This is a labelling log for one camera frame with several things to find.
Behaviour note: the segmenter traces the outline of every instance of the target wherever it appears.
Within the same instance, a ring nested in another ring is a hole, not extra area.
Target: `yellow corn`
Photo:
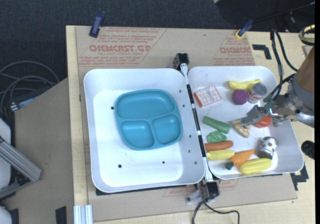
[[[235,155],[235,152],[230,149],[208,151],[206,157],[208,160],[224,160],[229,159]]]
[[[245,174],[254,173],[268,169],[271,166],[271,163],[271,159],[269,158],[258,158],[244,162],[240,165],[239,169]]]

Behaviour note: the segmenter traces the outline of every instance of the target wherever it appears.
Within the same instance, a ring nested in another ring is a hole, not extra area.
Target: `dark floor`
[[[66,25],[91,26],[98,9],[105,11],[104,26],[240,29],[248,19],[257,21],[314,1],[220,0],[215,4],[213,0],[0,0],[0,73],[17,61],[36,61],[50,67],[62,80],[67,76]],[[298,32],[314,20],[313,5],[256,22],[251,30]],[[48,71],[33,64],[14,65],[5,73],[52,79]],[[0,76],[0,92],[12,82]]]

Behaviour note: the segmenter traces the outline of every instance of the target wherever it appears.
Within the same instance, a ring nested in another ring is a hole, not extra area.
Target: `blue plate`
[[[114,107],[121,137],[132,149],[169,146],[182,136],[182,121],[176,102],[164,90],[138,90],[122,94]]]

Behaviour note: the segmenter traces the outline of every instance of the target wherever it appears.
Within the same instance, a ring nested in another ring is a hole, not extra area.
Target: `white tray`
[[[222,97],[220,101],[214,102],[211,105],[203,107],[196,106],[204,142],[207,141],[206,136],[210,132],[215,131],[215,129],[202,123],[204,116],[231,125],[231,121],[246,117],[248,111],[254,106],[254,104],[249,102],[243,105],[236,105],[232,102],[231,96],[233,91],[228,86],[229,80],[241,82],[261,79],[262,83],[265,84],[268,89],[268,94],[278,83],[269,69],[259,66],[195,67],[189,71],[188,77],[192,91],[214,85]],[[264,102],[260,99],[257,104],[263,106]],[[278,140],[278,146],[272,158],[271,167],[260,173],[245,175],[240,173],[237,167],[227,170],[225,168],[227,160],[209,161],[208,165],[211,172],[220,179],[296,172],[303,167],[303,155],[289,120],[284,121],[279,127],[270,125],[266,128],[257,128],[252,125],[249,138],[241,136],[231,125],[230,131],[226,136],[228,140],[233,142],[234,145],[230,149],[235,152],[249,149],[255,149],[257,152],[265,136],[276,138]]]
[[[130,91],[162,89],[175,100],[181,139],[170,146],[134,150],[123,142],[112,107]],[[103,192],[194,184],[204,176],[197,129],[183,75],[174,69],[95,69],[84,78],[92,180]]]

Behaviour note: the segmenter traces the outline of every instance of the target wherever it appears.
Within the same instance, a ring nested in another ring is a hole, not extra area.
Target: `toy banana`
[[[249,89],[251,89],[254,84],[261,82],[260,79],[257,79],[255,81],[245,81],[245,82],[236,82],[236,81],[229,81],[229,87],[232,90],[246,90],[248,91]]]

